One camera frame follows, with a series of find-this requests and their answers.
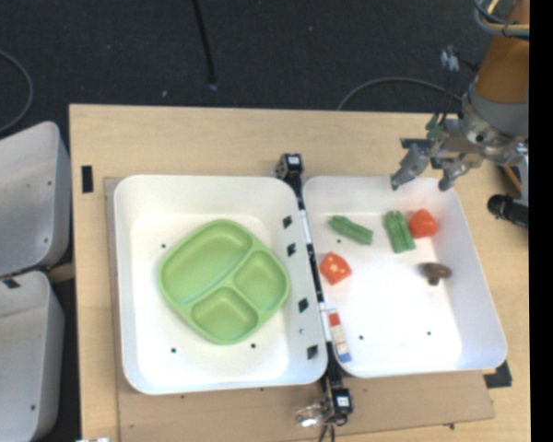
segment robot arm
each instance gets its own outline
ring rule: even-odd
[[[491,0],[485,9],[486,1],[476,0],[476,21],[494,37],[462,97],[462,116],[443,117],[440,123],[433,118],[425,142],[404,141],[408,152],[391,178],[394,190],[413,180],[428,162],[443,170],[439,183],[442,191],[452,188],[456,179],[480,167],[484,160],[504,168],[523,166],[521,172],[527,173],[530,0],[516,0],[503,20],[494,16],[500,0]],[[443,54],[445,66],[458,69],[458,64],[446,63],[451,57]],[[521,204],[516,206],[527,211],[526,188],[524,185],[518,200]],[[489,206],[492,213],[500,211],[496,201]]]

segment white bin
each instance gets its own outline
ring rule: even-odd
[[[353,274],[337,285],[325,279],[327,307],[338,311],[352,360],[350,374],[375,378],[453,370],[493,369],[506,358],[502,332],[477,253],[454,190],[418,178],[393,191],[388,178],[315,177],[303,196],[317,261],[333,251]],[[407,219],[427,209],[439,230],[417,238],[416,249],[394,253],[383,217]],[[344,238],[329,225],[345,215],[373,231],[370,246]],[[439,262],[453,271],[438,285],[420,271]]]
[[[298,385],[317,380],[327,355],[323,315],[335,309],[351,354],[339,362],[360,378],[495,368],[506,343],[456,193],[417,179],[393,192],[387,178],[317,177],[304,185],[305,215],[283,181],[269,177],[138,175],[113,195],[124,374],[150,394]],[[427,208],[439,232],[417,249],[393,252],[382,217]],[[327,220],[349,219],[374,231],[370,246],[341,238]],[[283,228],[283,219],[292,224]],[[156,277],[167,247],[214,219],[248,227],[288,268],[291,296],[243,343],[218,345],[190,328],[164,301]],[[338,285],[324,279],[322,315],[307,239],[319,262],[345,257],[353,274]],[[295,244],[296,253],[287,249]],[[443,262],[453,277],[432,286],[422,262]],[[300,301],[309,306],[300,312]],[[318,354],[308,359],[308,349]]]
[[[134,176],[119,183],[113,201],[123,369],[136,389],[164,394],[299,385],[323,374],[324,334],[300,211],[288,185],[270,178]],[[283,307],[231,345],[211,343],[182,320],[156,277],[168,248],[220,218],[263,241],[291,281]]]
[[[0,281],[0,442],[45,436],[57,418],[64,313],[47,276]]]
[[[36,440],[56,420],[64,313],[43,271],[65,254],[70,210],[58,127],[0,140],[0,442]]]

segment black cable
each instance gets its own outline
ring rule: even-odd
[[[439,121],[440,124],[444,122],[446,118],[447,111],[449,107],[451,106],[451,101],[449,99],[449,94],[451,93],[451,86],[452,86],[452,79],[453,79],[453,73],[448,72],[447,78],[446,78],[446,88],[444,89],[444,95],[442,96],[442,102],[441,106],[439,107],[437,113],[440,114],[441,119]]]
[[[332,423],[324,424],[324,430],[322,431],[322,434],[320,435],[319,442],[324,442],[325,433],[327,432],[328,427],[330,428],[330,440],[331,440],[331,442],[335,442],[335,429],[334,429],[334,425]]]
[[[471,72],[479,72],[479,64],[475,64],[471,61],[468,61],[467,59],[464,59],[460,54],[457,54],[457,58],[459,59],[459,62]]]
[[[193,3],[196,26],[199,28],[201,42],[203,43],[203,51],[205,52],[209,88],[213,91],[216,91],[218,89],[218,76],[215,72],[215,64],[213,63],[213,56],[211,54],[211,45],[209,43],[209,38],[206,34],[206,26],[205,21],[203,20],[203,13],[201,12],[199,0],[191,0],[191,2]]]
[[[342,101],[338,103],[338,106],[336,107],[337,111],[342,110],[344,106],[347,104],[347,102],[354,97],[357,93],[364,90],[367,87],[371,87],[373,85],[382,84],[382,83],[408,83],[408,84],[416,84],[421,85],[424,87],[433,88],[435,90],[439,90],[442,93],[446,93],[446,88],[440,87],[438,85],[431,84],[430,82],[426,82],[424,80],[418,80],[416,78],[410,78],[410,77],[382,77],[382,78],[374,78],[372,80],[369,80],[368,82],[365,82],[364,84],[359,85],[358,87],[350,90],[348,94],[344,96]],[[450,94],[452,98],[461,101],[460,97],[457,97],[454,94]]]
[[[496,17],[486,9],[485,5],[487,1],[488,0],[473,0],[473,5],[475,7],[473,18],[479,27],[492,34],[501,34],[506,37],[514,37],[524,41],[530,40],[530,29],[512,29],[512,23]],[[498,25],[501,28],[491,28],[490,25]]]
[[[30,105],[32,104],[33,99],[35,97],[35,88],[33,87],[33,81],[30,78],[29,72],[27,72],[27,69],[25,69],[25,67],[23,67],[23,65],[19,61],[17,61],[17,59],[15,59],[10,54],[2,51],[1,49],[0,49],[0,56],[5,58],[7,61],[9,61],[12,65],[14,65],[17,68],[17,70],[25,78],[25,81],[27,82],[27,86],[29,88],[29,96],[27,97],[27,101],[25,102],[25,106],[23,107],[23,109],[20,111],[20,113],[14,119],[12,119],[10,122],[0,126],[0,134],[1,134],[4,131],[7,131],[8,129],[12,128],[15,124],[17,124],[20,120],[22,120],[22,118],[27,114],[27,112],[30,109]]]

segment green toy vegetable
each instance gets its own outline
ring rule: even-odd
[[[385,215],[385,228],[387,229],[395,253],[416,248],[416,243],[407,227],[406,218],[401,212],[388,212]]]
[[[353,223],[345,216],[334,215],[328,224],[347,238],[352,238],[361,244],[372,244],[372,231]]]

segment green divided plate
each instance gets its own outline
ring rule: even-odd
[[[290,290],[275,254],[227,219],[206,223],[174,246],[158,281],[170,305],[214,343],[237,343],[256,332]]]

